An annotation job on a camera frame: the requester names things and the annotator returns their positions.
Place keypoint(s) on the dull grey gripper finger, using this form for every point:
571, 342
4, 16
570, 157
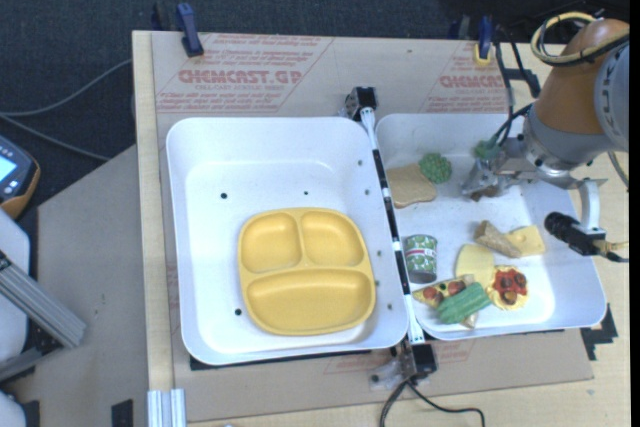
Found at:
505, 182
475, 177

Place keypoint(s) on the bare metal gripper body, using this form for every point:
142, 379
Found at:
542, 167

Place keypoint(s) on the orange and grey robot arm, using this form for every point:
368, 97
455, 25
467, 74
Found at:
570, 85

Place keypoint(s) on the dark brown toy food piece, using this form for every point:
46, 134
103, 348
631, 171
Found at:
484, 195

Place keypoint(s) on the white plastic tray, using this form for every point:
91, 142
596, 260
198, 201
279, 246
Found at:
280, 155
500, 215

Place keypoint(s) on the green grapes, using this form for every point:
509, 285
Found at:
436, 167

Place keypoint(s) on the brown bread wedge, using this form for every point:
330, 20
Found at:
495, 237

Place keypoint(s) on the yellow cheese wedge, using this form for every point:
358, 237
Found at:
529, 240

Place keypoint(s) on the tan bread slice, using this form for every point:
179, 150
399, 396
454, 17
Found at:
410, 187

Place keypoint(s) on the pale yellow cheese slice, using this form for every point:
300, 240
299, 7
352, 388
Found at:
475, 262

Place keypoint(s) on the thin black and white rod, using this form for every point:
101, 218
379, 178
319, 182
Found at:
390, 215

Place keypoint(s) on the green small can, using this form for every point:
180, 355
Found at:
421, 257

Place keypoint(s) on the round yellow red tart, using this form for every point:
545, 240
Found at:
509, 287

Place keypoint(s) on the pizza slice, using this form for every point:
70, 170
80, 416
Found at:
437, 292

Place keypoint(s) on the green pickle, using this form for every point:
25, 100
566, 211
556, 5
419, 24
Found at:
462, 302

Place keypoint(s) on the brown cardboard board red print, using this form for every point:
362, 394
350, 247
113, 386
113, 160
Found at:
300, 75

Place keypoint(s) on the yellow divided plate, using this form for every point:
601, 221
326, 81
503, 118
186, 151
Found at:
307, 295

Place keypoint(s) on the black cylinder on white bracket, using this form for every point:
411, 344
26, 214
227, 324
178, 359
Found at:
567, 227

